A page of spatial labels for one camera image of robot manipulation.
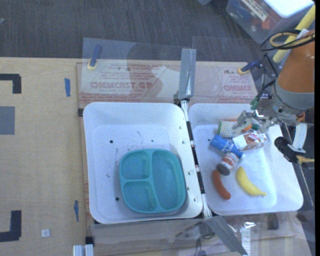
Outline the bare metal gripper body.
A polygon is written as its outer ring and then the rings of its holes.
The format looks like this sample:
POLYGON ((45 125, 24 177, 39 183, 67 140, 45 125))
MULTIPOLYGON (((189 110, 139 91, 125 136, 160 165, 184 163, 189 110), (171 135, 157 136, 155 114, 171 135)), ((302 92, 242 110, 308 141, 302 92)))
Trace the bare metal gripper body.
POLYGON ((278 123, 288 126, 295 126, 297 123, 296 115, 298 110, 284 103, 278 96, 269 95, 268 97, 256 96, 252 100, 253 116, 258 119, 278 118, 278 123))

